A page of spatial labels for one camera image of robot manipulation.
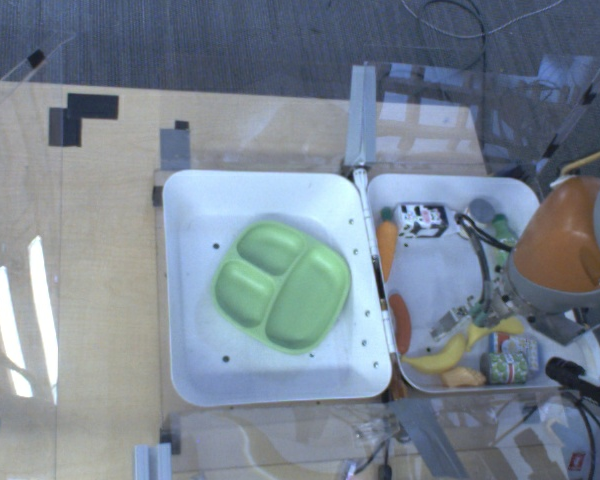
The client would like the yellow banana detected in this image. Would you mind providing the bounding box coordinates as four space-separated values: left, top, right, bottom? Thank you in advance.
466 315 526 352
400 332 469 375

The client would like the black and white milk carton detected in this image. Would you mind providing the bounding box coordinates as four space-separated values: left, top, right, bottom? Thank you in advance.
394 202 462 240

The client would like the red and blue can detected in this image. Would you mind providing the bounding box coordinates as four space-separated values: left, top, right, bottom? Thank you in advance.
488 331 512 355

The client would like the orange carrot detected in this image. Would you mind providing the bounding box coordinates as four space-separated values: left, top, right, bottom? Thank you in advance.
375 207 399 284

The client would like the white plastic tray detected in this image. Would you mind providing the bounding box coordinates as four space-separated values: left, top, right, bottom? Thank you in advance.
161 168 394 409
366 172 579 395

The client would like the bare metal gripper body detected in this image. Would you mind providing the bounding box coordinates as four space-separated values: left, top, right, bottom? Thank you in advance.
472 287 535 328

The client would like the thin black and white rod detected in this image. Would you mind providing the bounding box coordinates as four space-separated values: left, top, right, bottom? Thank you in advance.
351 166 399 355

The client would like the orange bread piece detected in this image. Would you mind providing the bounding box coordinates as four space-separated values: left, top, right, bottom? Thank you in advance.
440 365 488 389

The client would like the grey can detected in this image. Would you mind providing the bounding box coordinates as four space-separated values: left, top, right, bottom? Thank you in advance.
467 196 499 225

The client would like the green divided plate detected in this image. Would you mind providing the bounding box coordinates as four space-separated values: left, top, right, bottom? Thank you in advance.
210 219 353 356

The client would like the green can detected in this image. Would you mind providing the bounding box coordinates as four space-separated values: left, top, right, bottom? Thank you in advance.
480 351 530 386

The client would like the black cylinder on white bracket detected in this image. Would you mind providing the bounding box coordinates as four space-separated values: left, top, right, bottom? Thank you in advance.
544 326 600 405

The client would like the green plastic bottle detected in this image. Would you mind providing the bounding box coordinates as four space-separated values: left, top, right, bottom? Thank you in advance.
489 212 520 270

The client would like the pale wood board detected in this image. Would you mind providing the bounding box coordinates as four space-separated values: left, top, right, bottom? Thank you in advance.
0 78 589 480

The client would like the red sausage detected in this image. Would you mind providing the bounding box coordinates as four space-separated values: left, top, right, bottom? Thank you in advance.
388 292 413 356

